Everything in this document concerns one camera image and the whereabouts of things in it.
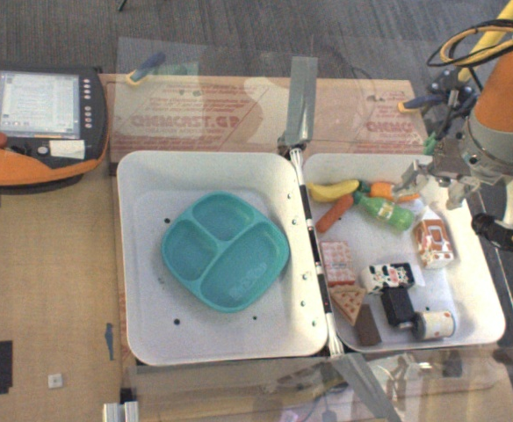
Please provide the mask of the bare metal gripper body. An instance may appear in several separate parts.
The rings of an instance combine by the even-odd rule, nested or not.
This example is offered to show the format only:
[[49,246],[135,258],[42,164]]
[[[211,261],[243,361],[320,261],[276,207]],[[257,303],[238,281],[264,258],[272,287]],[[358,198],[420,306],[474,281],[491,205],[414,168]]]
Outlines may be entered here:
[[446,137],[433,150],[429,173],[440,186],[480,186],[475,173],[479,161],[480,154],[465,139]]

